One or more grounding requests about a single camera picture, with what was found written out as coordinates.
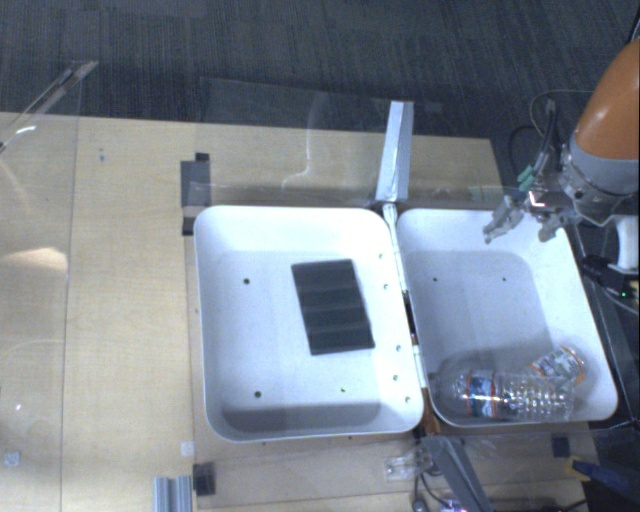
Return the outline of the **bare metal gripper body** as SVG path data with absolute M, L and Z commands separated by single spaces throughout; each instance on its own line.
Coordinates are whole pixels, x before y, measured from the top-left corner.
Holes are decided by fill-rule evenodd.
M 524 210 L 543 226 L 566 226 L 586 221 L 604 226 L 622 208 L 625 196 L 597 189 L 531 185 L 517 188 Z

